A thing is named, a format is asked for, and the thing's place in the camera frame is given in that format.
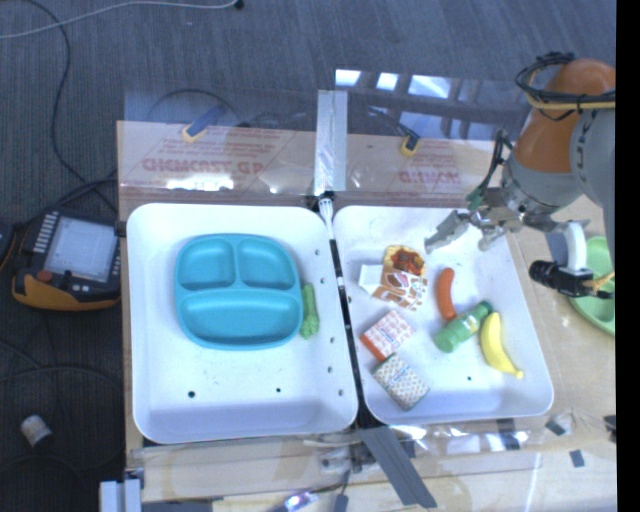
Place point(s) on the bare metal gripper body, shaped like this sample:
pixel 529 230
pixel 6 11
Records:
pixel 510 216

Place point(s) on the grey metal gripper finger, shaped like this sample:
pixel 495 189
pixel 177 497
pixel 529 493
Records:
pixel 491 237
pixel 446 231

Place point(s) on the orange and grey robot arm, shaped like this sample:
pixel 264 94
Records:
pixel 547 140

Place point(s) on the toy pizza slice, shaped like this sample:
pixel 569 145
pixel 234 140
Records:
pixel 404 259

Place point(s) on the orange toy sausage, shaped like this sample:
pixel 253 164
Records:
pixel 445 295

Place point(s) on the orange and white packet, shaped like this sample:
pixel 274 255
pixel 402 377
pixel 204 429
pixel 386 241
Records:
pixel 402 292

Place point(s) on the white small carton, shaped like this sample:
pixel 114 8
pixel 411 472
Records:
pixel 369 276

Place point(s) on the green plastic bottle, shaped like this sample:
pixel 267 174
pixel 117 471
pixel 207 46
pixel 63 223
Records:
pixel 457 330

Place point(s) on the yellow banana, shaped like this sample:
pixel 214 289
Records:
pixel 494 345

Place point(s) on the orange and white carton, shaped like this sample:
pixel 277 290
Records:
pixel 389 334

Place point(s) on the green divided plate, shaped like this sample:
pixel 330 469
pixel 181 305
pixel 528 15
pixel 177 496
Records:
pixel 600 310

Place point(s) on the orange dotted carton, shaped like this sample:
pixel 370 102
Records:
pixel 401 382

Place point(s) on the white plastic tray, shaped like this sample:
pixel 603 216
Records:
pixel 235 390
pixel 465 395

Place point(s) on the green toy broccoli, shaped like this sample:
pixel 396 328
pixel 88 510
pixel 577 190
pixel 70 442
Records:
pixel 309 315

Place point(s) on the brown cardboard board, red print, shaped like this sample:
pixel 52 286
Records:
pixel 580 400

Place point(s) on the blue divided plate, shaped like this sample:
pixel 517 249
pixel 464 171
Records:
pixel 235 310

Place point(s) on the small grey can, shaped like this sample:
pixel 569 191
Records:
pixel 36 430

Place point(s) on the black cylinder on white bracket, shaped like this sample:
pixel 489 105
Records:
pixel 560 275

